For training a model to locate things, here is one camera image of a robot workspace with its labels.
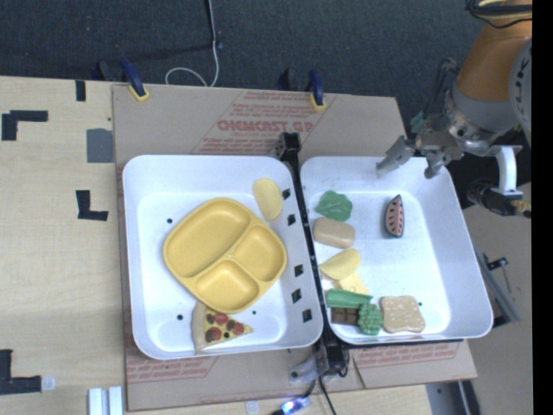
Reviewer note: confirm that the green lettuce leaf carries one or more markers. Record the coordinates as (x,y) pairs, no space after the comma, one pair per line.
(333,206)

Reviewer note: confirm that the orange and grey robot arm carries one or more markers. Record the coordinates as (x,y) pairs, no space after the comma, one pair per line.
(488,72)

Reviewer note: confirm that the white plastic tray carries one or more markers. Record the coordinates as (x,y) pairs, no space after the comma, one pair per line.
(160,180)
(436,266)

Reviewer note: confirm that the brown chocolate bar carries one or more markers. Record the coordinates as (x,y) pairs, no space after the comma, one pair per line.
(344,316)

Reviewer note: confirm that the black cylinder on white bracket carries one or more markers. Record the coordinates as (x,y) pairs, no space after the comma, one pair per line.
(506,167)

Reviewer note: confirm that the brown cardboard board, red print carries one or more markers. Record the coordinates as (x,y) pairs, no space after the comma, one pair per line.
(181,123)

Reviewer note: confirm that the yellow divided plate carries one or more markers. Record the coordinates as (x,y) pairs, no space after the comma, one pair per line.
(216,240)

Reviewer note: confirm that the thin black rod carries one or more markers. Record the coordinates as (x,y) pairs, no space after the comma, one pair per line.
(307,231)

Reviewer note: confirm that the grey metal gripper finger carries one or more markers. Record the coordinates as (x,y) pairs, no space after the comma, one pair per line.
(395,156)
(435,162)

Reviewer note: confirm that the pizza slice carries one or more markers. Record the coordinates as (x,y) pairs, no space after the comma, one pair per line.
(211,329)

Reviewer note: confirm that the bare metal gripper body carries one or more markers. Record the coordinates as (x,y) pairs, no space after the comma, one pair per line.
(449,136)

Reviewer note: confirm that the red watermelon slice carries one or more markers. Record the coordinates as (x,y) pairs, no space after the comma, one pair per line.
(394,218)

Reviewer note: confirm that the tan toast slice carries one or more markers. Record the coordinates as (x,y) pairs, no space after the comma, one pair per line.
(402,314)

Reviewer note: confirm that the pale yellow potato chip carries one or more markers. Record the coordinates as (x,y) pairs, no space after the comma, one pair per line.
(341,264)
(268,198)

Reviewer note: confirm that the yellow cheese slice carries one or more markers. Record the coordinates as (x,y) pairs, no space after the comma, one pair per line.
(355,284)

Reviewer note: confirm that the green celery stick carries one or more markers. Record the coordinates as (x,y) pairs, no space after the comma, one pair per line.
(343,298)

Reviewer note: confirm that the green grapes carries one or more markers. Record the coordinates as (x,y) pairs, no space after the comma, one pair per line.
(370,319)

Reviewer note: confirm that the tan bread roll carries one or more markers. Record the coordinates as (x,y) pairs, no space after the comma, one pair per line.
(333,233)

